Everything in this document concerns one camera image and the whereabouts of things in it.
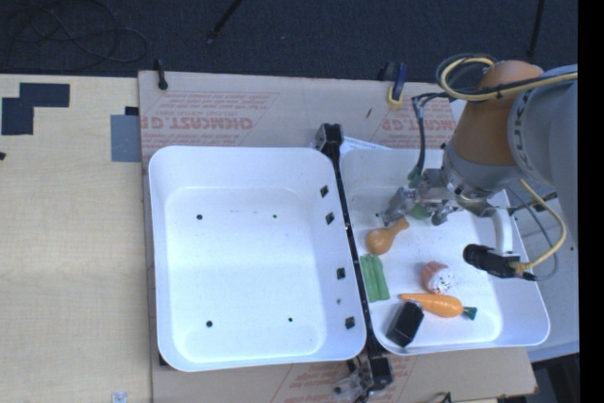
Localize orange toy chicken drumstick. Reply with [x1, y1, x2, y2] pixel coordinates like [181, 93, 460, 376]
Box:
[364, 216, 411, 257]

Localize small black bottle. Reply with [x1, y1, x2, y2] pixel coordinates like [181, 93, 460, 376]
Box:
[385, 300, 426, 348]

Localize black cylinder on white bracket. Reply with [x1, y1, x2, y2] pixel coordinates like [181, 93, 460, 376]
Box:
[461, 204, 523, 280]

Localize brown cardboard board red print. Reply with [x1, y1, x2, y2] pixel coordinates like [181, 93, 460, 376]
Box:
[137, 70, 540, 403]

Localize white paper sheet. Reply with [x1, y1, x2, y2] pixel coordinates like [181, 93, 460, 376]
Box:
[343, 135, 394, 153]

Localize white plastic tray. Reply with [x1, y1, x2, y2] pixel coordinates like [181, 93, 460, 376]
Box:
[339, 147, 552, 357]
[147, 144, 369, 374]

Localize pink toy cupcake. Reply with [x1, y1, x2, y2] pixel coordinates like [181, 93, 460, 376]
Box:
[420, 260, 457, 295]

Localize orange toy carrot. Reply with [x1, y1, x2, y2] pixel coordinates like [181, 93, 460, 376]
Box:
[399, 292, 478, 322]

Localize green toy beans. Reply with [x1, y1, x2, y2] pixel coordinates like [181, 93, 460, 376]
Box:
[359, 253, 392, 304]

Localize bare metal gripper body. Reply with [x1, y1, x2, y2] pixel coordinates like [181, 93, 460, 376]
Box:
[413, 168, 468, 212]

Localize thin black rod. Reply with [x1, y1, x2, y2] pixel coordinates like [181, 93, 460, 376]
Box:
[326, 141, 384, 364]

